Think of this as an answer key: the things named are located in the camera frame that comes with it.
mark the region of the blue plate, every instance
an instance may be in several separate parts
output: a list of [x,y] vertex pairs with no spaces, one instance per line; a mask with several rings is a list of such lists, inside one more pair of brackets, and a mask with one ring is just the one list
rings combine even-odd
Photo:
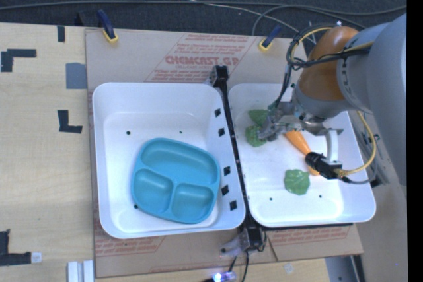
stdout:
[[142,211],[180,223],[199,223],[212,212],[220,185],[215,157],[172,139],[146,142],[135,163],[131,194]]

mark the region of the orange carrot toy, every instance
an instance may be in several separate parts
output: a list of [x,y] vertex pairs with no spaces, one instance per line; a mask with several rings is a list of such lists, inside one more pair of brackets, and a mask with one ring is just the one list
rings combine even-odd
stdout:
[[[308,153],[311,152],[309,144],[304,139],[304,135],[302,134],[302,132],[300,132],[300,131],[288,131],[284,135],[304,155],[307,155]],[[310,166],[307,166],[307,167],[309,168],[309,172],[312,175],[319,175],[319,172],[317,172],[317,170],[312,169]]]

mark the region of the yellow cable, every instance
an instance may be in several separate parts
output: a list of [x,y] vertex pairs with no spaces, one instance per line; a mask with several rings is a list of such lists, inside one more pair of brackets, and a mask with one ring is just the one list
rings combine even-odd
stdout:
[[364,48],[371,47],[373,45],[373,43],[374,43],[374,41],[371,41],[371,42],[366,42],[366,43],[361,44],[361,45],[352,46],[350,48],[346,48],[342,52],[349,52],[349,51],[354,51],[354,50],[362,50]]
[[373,136],[373,133],[371,132],[369,125],[367,124],[366,120],[364,119],[363,114],[359,111],[357,111],[357,114],[358,114],[359,118],[361,119],[361,121],[362,121],[362,123],[365,127],[365,130],[369,133],[370,142],[373,144],[373,149],[371,151],[371,155],[369,157],[369,160],[367,160],[367,162],[365,164],[363,164],[363,166],[360,166],[356,169],[351,169],[351,170],[344,170],[344,169],[337,170],[337,174],[339,175],[339,177],[351,175],[351,174],[357,173],[357,172],[365,169],[366,167],[368,167],[373,162],[373,160],[376,157],[377,147],[376,147],[375,137]]
[[312,30],[312,31],[308,32],[307,34],[304,34],[302,37],[300,37],[300,39],[298,39],[297,43],[292,47],[291,54],[289,56],[291,61],[294,61],[294,59],[293,59],[294,51],[295,51],[295,49],[297,48],[297,46],[299,45],[300,42],[302,42],[304,39],[306,39],[308,36],[310,36],[314,33],[324,31],[324,30],[330,30],[332,28],[333,28],[332,26],[316,28],[315,30]]

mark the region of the black wire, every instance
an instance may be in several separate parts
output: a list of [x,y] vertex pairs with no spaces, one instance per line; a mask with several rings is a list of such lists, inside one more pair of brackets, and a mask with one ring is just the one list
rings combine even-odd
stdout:
[[247,270],[249,268],[250,258],[249,258],[248,251],[245,252],[245,255],[246,255],[246,258],[245,258],[245,270],[244,270],[244,276],[243,276],[243,279],[241,280],[241,282],[244,282],[245,281],[245,277],[247,276]]
[[325,10],[325,9],[319,9],[319,8],[314,8],[314,7],[308,7],[308,6],[298,6],[298,5],[280,5],[280,6],[275,6],[271,9],[268,9],[267,11],[263,12],[256,20],[256,22],[254,23],[254,25],[252,26],[252,32],[251,35],[255,36],[256,35],[256,28],[258,23],[269,13],[274,12],[276,10],[280,10],[280,9],[301,9],[304,11],[311,11],[311,12],[315,12],[315,13],[320,13],[322,15],[326,15],[328,17],[332,17],[332,18],[336,18],[338,20],[341,20],[343,22],[348,22],[350,24],[353,24],[354,26],[357,26],[359,28],[365,28],[363,25],[358,24],[357,22],[351,21],[347,18],[342,18],[338,15],[332,14],[330,11]]
[[[298,61],[298,62],[304,62],[304,60],[302,60],[302,59],[300,59],[300,58],[298,58],[298,57],[294,57],[293,58],[294,60],[296,60],[296,61]],[[297,67],[295,67],[294,65],[292,65],[292,69],[294,70],[294,71],[298,71],[298,70],[300,70],[301,69],[301,67],[300,66],[297,66]]]
[[394,7],[392,9],[375,11],[375,12],[344,12],[338,10],[324,9],[322,7],[314,7],[308,5],[297,4],[280,4],[280,3],[265,3],[256,1],[181,1],[181,0],[75,0],[75,1],[55,1],[49,3],[29,3],[11,6],[2,6],[0,11],[10,11],[14,9],[26,9],[31,7],[51,7],[51,6],[66,6],[66,5],[94,5],[94,4],[127,4],[127,5],[204,5],[204,4],[217,4],[217,5],[240,5],[240,6],[271,6],[271,7],[290,7],[293,9],[304,9],[309,11],[323,11],[325,13],[350,15],[356,17],[371,17],[375,15],[384,15],[392,12],[405,10],[406,5]]
[[303,39],[303,37],[307,36],[309,33],[318,30],[320,28],[332,28],[335,27],[336,24],[334,23],[324,23],[324,24],[316,24],[316,25],[312,25],[309,27],[304,28],[302,31],[298,32],[292,39],[291,44],[288,47],[288,50],[286,52],[286,61],[288,63],[288,65],[292,65],[292,66],[301,66],[299,64],[295,64],[292,60],[291,57],[293,55],[293,51],[294,49],[298,46],[299,42]]
[[376,169],[374,169],[372,166],[370,166],[370,168],[371,168],[371,176],[367,180],[353,181],[346,176],[341,177],[341,180],[346,182],[347,184],[368,184],[376,178]]
[[296,58],[295,60],[297,60],[297,62],[290,61],[289,63],[293,66],[294,65],[297,66],[298,69],[300,69],[300,68],[311,67],[313,65],[318,65],[320,63],[328,63],[330,61],[347,59],[349,57],[356,56],[356,55],[367,55],[368,53],[369,53],[368,49],[356,49],[356,50],[347,51],[347,52],[339,52],[339,53],[334,53],[334,54],[324,54],[324,55],[320,56],[318,59],[310,60],[310,61],[304,61],[304,60]]
[[265,249],[265,247],[266,247],[266,244],[267,244],[267,233],[266,233],[266,232],[264,232],[264,240],[263,240],[263,244],[262,244],[262,246],[261,246],[259,249],[257,249],[257,251],[258,251],[258,252],[263,252],[263,251],[264,251],[264,249]]
[[228,271],[232,271],[233,266],[235,265],[235,261],[237,261],[238,255],[236,255],[231,263],[231,265],[229,266]]
[[293,69],[292,65],[287,65],[286,68],[285,68],[284,79],[282,81],[282,89],[279,93],[279,96],[274,101],[274,107],[275,108],[277,108],[279,106],[279,103],[280,103],[282,97],[284,96],[286,90],[288,89],[289,82],[291,81],[292,69]]

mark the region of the blue clamp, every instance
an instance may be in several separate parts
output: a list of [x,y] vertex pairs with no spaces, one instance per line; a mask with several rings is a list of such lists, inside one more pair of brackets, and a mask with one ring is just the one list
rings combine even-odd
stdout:
[[264,38],[259,44],[258,48],[262,51],[267,51],[270,48],[270,45],[272,45],[273,39],[280,33],[282,30],[282,26],[276,25],[273,31],[268,35],[267,38]]
[[114,42],[118,41],[119,37],[114,32],[112,22],[108,18],[106,12],[104,12],[103,10],[98,10],[97,11],[97,17],[98,17],[99,21],[101,22],[101,25],[104,28],[103,34],[106,37],[107,41],[110,42],[110,43],[114,43]]

